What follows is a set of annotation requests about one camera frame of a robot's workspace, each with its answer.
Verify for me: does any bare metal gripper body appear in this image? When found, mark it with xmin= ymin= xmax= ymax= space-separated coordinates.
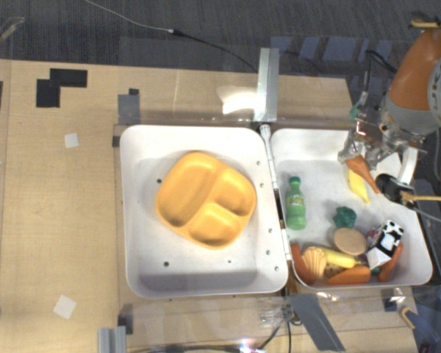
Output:
xmin=352 ymin=107 xmax=426 ymax=162

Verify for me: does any orange carrot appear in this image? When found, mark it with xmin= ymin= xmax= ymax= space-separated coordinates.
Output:
xmin=326 ymin=265 xmax=381 ymax=286
xmin=345 ymin=155 xmax=381 ymax=196

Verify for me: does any yellow banana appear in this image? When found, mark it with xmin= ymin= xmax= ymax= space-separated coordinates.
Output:
xmin=348 ymin=168 xmax=372 ymax=205

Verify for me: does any white plastic tray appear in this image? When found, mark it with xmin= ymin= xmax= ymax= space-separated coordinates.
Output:
xmin=269 ymin=127 xmax=434 ymax=291
xmin=118 ymin=124 xmax=290 ymax=300

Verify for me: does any green broccoli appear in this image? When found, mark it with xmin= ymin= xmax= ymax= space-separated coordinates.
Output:
xmin=332 ymin=206 xmax=358 ymax=229

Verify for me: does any red packet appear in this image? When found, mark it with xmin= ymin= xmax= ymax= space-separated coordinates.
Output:
xmin=365 ymin=226 xmax=384 ymax=248

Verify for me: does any green bottle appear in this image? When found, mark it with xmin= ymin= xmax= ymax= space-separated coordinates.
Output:
xmin=284 ymin=176 xmax=308 ymax=232

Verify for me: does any black and white carton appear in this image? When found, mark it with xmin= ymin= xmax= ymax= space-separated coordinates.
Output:
xmin=365 ymin=219 xmax=406 ymax=271

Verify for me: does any round tan biscuit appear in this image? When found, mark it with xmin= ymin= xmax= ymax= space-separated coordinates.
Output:
xmin=332 ymin=227 xmax=369 ymax=257

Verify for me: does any red-orange sausage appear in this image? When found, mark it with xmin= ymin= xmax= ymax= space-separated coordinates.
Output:
xmin=377 ymin=242 xmax=404 ymax=283
xmin=290 ymin=243 xmax=318 ymax=286

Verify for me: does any tan shell-shaped bread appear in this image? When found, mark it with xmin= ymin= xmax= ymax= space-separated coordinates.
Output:
xmin=301 ymin=246 xmax=329 ymax=280

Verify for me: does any brown biscuit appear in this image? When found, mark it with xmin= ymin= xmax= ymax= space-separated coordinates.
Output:
xmin=323 ymin=263 xmax=345 ymax=279

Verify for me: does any yellow divided plate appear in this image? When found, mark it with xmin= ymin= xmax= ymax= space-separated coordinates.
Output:
xmin=154 ymin=151 xmax=259 ymax=251

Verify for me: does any pale wood board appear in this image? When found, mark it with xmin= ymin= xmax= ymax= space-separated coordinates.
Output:
xmin=0 ymin=59 xmax=420 ymax=353

